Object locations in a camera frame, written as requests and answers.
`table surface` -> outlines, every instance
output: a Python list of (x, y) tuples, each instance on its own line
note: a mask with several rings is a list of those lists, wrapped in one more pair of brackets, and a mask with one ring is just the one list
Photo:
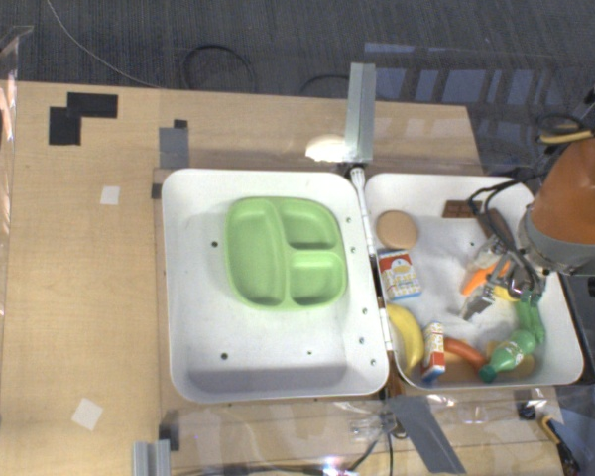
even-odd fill
[[(83, 118), (81, 146), (50, 146), (49, 108), (65, 107), (70, 91), (118, 94), (118, 117)], [(159, 129), (188, 122), (193, 167), (330, 171), (304, 149), (316, 136), (343, 135), (345, 101), (21, 82), (17, 104), (0, 476), (130, 474), (132, 444), (156, 440), (170, 403), (151, 198)], [(481, 174), (465, 109), (378, 103), (369, 173), (378, 171)], [(118, 204), (100, 202), (105, 186), (120, 188)], [(554, 392), (540, 392), (554, 407)], [(82, 399), (102, 407), (93, 430), (71, 420)], [(554, 445), (533, 421), (518, 421), (511, 394), (454, 401), (474, 416), (490, 405), (473, 426), (462, 410), (443, 412), (469, 474), (559, 474)], [(181, 433), (195, 439), (173, 453), (177, 467), (326, 452), (354, 459), (365, 449), (349, 434), (362, 417), (352, 403), (174, 403)], [(397, 471), (424, 473), (408, 440), (395, 449)], [(386, 446), (376, 451), (363, 470), (388, 474)]]

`banana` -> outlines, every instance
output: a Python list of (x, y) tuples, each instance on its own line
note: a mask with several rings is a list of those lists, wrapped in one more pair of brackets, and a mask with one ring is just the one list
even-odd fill
[(397, 328), (404, 339), (404, 348), (406, 349), (406, 370), (404, 374), (409, 375), (415, 365), (423, 359), (425, 344), (423, 334), (420, 331), (415, 317), (406, 308), (386, 303), (386, 310), (390, 322)]

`white tape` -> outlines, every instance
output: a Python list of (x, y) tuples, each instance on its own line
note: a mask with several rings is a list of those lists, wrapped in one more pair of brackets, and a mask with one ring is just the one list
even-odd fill
[(98, 406), (89, 399), (81, 399), (79, 406), (72, 415), (72, 420), (90, 431), (95, 430), (99, 417), (103, 413), (103, 407)]
[(119, 204), (120, 186), (105, 186), (101, 190), (101, 204)]

